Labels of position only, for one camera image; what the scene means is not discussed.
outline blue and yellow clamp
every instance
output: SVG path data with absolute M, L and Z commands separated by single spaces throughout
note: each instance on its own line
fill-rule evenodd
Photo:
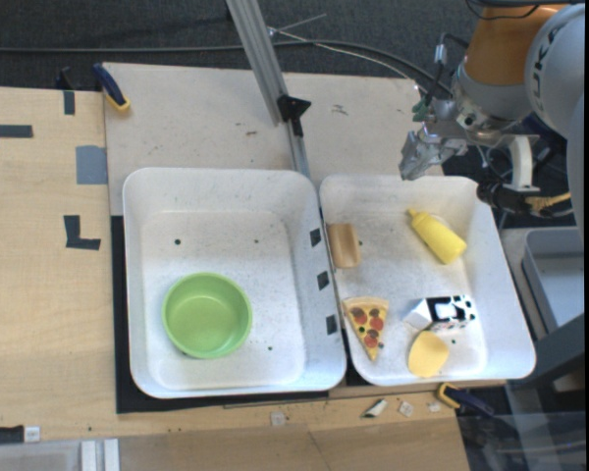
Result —
M 131 106 L 131 101 L 122 93 L 122 90 L 120 90 L 114 78 L 111 77 L 111 74 L 100 63 L 96 63 L 91 69 L 96 80 L 98 80 L 105 90 L 105 97 L 109 101 L 109 104 L 120 112 L 127 111 Z
M 461 407 L 470 408 L 482 415 L 486 415 L 487 417 L 493 417 L 495 414 L 493 407 L 482 399 L 447 382 L 443 382 L 439 385 L 439 388 L 436 391 L 436 396 L 440 401 L 453 409 Z

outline toy pizza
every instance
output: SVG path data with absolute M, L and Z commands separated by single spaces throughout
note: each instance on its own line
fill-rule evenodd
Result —
M 377 296 L 356 296 L 343 300 L 343 307 L 353 331 L 371 361 L 384 347 L 382 333 L 389 311 L 389 302 Z

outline yellow bottle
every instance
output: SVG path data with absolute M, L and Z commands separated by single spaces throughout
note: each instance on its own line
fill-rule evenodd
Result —
M 410 225 L 428 247 L 445 263 L 452 263 L 467 248 L 467 244 L 455 232 L 425 212 L 417 213 L 409 208 Z

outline green bowl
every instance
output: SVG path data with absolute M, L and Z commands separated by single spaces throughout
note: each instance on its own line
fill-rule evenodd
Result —
M 236 283 L 203 272 L 181 278 L 168 290 L 162 320 L 168 338 L 181 352 L 207 359 L 231 354 L 244 343 L 252 310 Z

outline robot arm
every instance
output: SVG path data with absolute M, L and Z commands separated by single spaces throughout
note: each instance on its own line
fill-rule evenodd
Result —
M 528 141 L 539 136 L 526 124 L 536 117 L 568 140 L 571 199 L 581 227 L 584 0 L 467 3 L 483 5 L 485 10 L 456 69 L 452 99 L 425 96 L 415 107 L 414 120 L 421 128 L 406 139 L 402 178 L 419 178 L 428 167 L 464 154 L 468 144 L 508 146 L 513 179 L 502 186 L 517 198 L 536 194 Z M 435 57 L 439 65 L 445 60 L 440 47 Z

